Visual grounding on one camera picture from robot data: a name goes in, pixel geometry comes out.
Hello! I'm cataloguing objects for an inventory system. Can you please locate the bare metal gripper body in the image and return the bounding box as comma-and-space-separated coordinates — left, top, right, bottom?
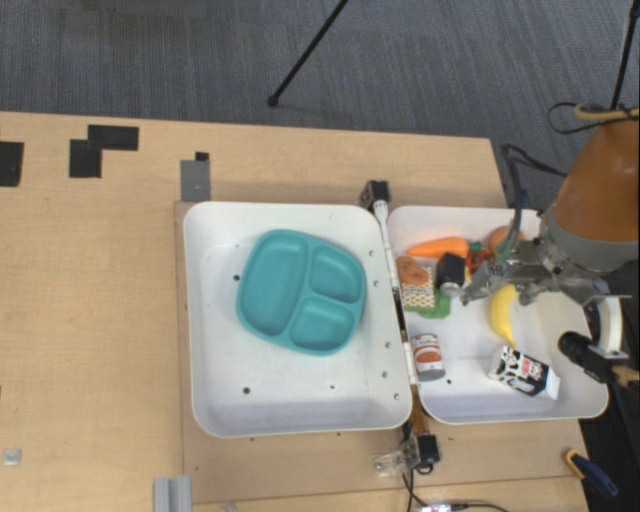
492, 238, 610, 304

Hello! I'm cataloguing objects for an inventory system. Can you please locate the red and green toy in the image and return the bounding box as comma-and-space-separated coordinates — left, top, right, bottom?
466, 241, 495, 274

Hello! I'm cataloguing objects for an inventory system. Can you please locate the black can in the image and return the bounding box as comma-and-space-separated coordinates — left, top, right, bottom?
434, 251, 468, 297

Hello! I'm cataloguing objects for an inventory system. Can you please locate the yellow banana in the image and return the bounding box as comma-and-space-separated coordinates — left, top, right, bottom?
489, 283, 519, 349

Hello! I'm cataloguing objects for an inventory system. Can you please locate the green toy lettuce leaf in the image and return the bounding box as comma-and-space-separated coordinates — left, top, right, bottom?
418, 291, 452, 320

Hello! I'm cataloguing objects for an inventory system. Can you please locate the orange round toy fruit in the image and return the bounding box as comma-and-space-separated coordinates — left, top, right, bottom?
487, 225, 527, 254

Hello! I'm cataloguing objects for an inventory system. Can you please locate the orange carrot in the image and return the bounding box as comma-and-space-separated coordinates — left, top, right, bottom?
405, 236, 472, 261

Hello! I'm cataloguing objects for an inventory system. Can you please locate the orange patterned white carton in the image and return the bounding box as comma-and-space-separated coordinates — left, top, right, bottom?
400, 266, 437, 312

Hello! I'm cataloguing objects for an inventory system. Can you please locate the orange toy biscuit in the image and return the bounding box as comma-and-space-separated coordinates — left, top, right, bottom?
395, 255, 427, 284

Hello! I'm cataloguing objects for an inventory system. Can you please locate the black and white milk carton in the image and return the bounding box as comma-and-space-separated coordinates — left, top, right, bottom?
487, 344, 562, 401

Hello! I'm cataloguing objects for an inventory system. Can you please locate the red and white soup can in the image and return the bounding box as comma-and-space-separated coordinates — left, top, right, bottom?
409, 332, 448, 383

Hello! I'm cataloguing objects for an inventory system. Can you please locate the thin black and white rod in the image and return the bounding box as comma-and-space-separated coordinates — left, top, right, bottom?
371, 198, 431, 441

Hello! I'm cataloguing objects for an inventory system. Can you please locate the white plastic tray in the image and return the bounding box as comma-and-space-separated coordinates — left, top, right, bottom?
182, 200, 414, 440
386, 204, 611, 427

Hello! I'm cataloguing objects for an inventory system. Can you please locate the teal divided plate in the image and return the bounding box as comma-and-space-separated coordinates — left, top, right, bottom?
235, 228, 369, 358

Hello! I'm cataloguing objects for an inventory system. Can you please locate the black tripod leg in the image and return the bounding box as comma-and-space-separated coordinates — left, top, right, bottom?
608, 0, 640, 109
266, 0, 351, 108

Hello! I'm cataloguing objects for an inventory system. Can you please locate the black cylinder on white bracket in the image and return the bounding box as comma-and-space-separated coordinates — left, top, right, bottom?
557, 293, 633, 384

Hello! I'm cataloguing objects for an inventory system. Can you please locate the black block with wires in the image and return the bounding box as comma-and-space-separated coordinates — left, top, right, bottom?
360, 179, 391, 208
399, 432, 444, 476

